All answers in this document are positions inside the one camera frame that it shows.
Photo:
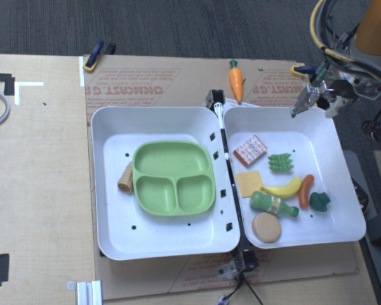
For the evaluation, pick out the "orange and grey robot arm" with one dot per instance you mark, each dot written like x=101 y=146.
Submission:
x=373 y=21

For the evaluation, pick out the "orange and white carton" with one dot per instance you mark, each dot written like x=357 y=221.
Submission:
x=250 y=150

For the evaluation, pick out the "green divided plate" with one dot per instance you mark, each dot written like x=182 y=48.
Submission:
x=173 y=160

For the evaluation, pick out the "orange sausage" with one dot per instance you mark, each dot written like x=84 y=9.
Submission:
x=305 y=192

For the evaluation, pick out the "yellow cheese slice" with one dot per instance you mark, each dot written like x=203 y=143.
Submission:
x=247 y=183

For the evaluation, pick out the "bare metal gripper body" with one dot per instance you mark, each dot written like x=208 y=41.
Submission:
x=344 y=89

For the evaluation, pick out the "green bottle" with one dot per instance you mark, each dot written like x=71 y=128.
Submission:
x=266 y=203

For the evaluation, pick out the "black cylinder on white bracket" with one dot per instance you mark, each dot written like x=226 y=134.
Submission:
x=374 y=131

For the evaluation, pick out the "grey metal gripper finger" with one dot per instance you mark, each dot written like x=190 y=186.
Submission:
x=319 y=92
x=301 y=102

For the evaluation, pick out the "green broccoli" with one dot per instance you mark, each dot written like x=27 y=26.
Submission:
x=319 y=201

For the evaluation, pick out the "yellow banana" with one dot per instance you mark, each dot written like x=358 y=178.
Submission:
x=287 y=189

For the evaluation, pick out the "green pea pods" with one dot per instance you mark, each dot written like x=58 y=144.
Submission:
x=280 y=163

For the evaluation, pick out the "tan ice cream cone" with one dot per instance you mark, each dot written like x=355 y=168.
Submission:
x=126 y=180

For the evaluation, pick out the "white plastic tray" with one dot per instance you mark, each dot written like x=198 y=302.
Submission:
x=324 y=157
x=165 y=234

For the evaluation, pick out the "brown cardboard board red print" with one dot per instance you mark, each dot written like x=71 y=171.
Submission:
x=139 y=87

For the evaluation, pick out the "thin black and white rod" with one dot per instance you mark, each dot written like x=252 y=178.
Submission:
x=230 y=173

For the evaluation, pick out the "orange carrot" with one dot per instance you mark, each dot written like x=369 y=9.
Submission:
x=236 y=83

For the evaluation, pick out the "tan round biscuit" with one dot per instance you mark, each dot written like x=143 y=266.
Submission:
x=266 y=227

